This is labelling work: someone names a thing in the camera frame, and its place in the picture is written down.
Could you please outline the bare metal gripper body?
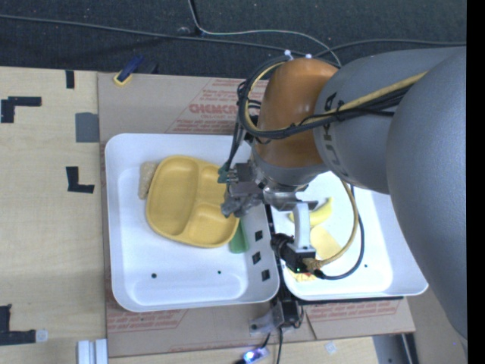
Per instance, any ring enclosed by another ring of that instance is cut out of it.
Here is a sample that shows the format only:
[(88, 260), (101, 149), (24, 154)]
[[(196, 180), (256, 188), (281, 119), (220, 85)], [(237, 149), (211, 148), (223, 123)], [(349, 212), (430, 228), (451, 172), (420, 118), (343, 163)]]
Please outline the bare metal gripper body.
[(226, 198), (261, 195), (262, 204), (291, 210), (299, 202), (296, 193), (307, 186), (306, 167), (285, 168), (267, 162), (226, 164)]

